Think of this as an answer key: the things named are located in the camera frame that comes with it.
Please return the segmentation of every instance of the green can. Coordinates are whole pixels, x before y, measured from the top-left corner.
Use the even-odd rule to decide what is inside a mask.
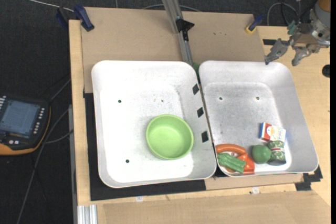
[[[283,141],[269,141],[267,147],[271,150],[270,165],[283,165],[286,163],[285,144]]]

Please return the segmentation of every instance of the storage tray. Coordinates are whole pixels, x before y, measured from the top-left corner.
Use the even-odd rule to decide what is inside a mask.
[[[216,157],[194,69],[184,62],[101,61],[92,69],[98,171],[114,188],[205,179]],[[146,127],[161,114],[183,118],[194,146],[174,161],[155,157]]]
[[[287,130],[287,162],[256,164],[255,175],[317,168],[317,154],[287,67],[277,62],[207,61],[199,75],[214,145],[237,144],[251,156],[253,145],[265,144],[258,134],[262,122],[267,122]],[[220,169],[229,176],[242,176]]]

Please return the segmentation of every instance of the black floor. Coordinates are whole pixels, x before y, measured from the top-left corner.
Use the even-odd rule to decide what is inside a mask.
[[[76,4],[115,7],[115,0],[38,0],[73,9]],[[205,12],[265,15],[278,0],[179,0],[181,5]],[[284,0],[298,12],[294,0]],[[317,0],[302,0],[302,20]],[[144,8],[161,0],[118,0],[120,8]],[[290,8],[272,9],[270,25],[284,26],[297,20]],[[70,73],[68,33],[56,21],[56,8],[27,0],[0,0],[0,93],[25,97],[52,97]],[[71,88],[66,86],[51,103],[53,125],[71,104]],[[50,139],[69,131],[65,116]],[[0,223],[16,223],[33,172],[36,151],[22,156],[0,156]],[[21,223],[71,223],[72,197],[69,140],[46,145],[22,214]]]

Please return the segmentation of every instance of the green bowl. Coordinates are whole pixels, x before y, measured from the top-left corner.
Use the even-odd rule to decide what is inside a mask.
[[[192,149],[194,135],[183,119],[165,114],[153,118],[148,124],[146,140],[149,148],[157,157],[179,159]]]

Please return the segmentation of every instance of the small carton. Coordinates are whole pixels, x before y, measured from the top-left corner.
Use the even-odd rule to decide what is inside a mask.
[[[264,141],[282,141],[286,139],[286,129],[263,122],[261,124],[259,138]]]

